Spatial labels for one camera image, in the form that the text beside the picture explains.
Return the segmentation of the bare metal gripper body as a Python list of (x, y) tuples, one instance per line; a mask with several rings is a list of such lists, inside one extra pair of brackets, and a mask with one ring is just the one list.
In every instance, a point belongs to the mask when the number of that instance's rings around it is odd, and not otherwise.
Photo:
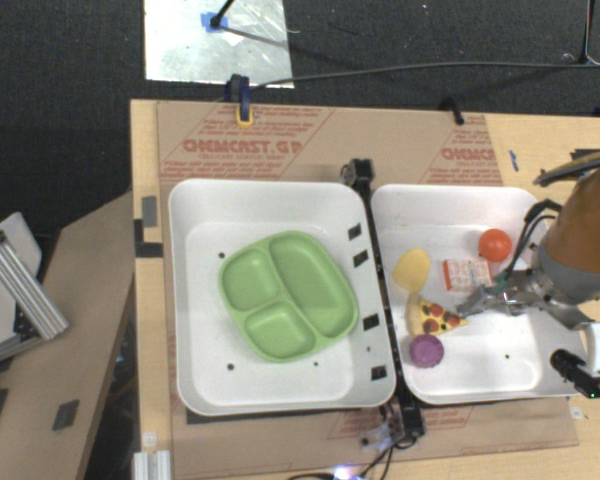
[(579, 302), (560, 291), (542, 270), (502, 271), (494, 283), (497, 302), (512, 316), (538, 309), (569, 330), (581, 329), (588, 323)]

